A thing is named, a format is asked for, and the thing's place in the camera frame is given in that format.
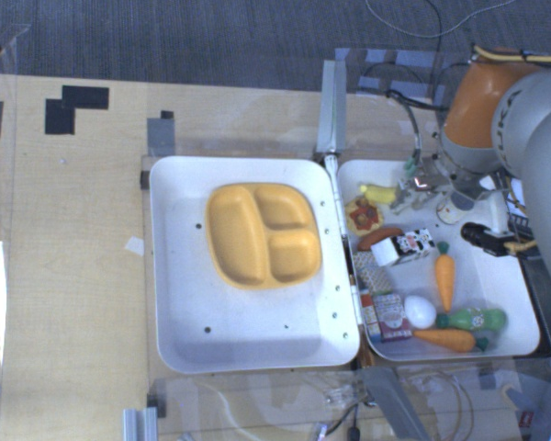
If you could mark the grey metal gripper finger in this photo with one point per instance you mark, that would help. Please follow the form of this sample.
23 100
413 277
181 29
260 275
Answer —
420 199
400 195

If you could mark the white and orange carton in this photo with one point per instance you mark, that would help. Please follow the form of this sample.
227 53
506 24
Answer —
368 317

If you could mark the yellow divided plate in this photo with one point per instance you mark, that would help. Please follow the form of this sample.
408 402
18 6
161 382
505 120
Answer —
239 241

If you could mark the red printed carton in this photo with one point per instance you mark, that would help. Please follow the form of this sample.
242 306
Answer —
393 317

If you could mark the cow print milk carton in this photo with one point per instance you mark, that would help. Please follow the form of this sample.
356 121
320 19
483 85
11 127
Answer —
404 246

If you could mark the white plastic tray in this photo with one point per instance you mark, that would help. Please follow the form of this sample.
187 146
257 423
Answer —
482 283
257 324

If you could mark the brown sausage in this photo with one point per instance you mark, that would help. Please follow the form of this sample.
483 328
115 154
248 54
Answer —
378 237

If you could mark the yellow banana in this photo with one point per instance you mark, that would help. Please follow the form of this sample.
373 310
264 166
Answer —
380 193

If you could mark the white egg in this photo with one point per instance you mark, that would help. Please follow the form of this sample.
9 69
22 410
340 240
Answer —
420 312

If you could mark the green bottle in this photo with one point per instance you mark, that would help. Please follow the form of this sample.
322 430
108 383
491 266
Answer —
475 320

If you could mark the small white can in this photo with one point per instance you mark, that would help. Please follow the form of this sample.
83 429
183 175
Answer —
450 210

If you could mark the pale patterned packet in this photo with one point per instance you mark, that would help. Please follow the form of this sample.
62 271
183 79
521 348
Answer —
372 274

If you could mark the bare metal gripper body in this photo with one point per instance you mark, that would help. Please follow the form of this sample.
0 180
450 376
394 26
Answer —
434 179

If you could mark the orange carrot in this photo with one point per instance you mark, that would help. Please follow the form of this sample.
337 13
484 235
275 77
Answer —
447 339
445 276

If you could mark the toy pizza slice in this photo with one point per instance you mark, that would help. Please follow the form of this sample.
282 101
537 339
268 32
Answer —
363 218

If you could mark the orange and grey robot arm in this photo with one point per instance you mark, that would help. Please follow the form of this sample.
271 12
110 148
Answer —
528 122

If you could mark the black cylinder on white bracket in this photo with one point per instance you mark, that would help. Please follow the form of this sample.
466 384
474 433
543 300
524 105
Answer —
489 239

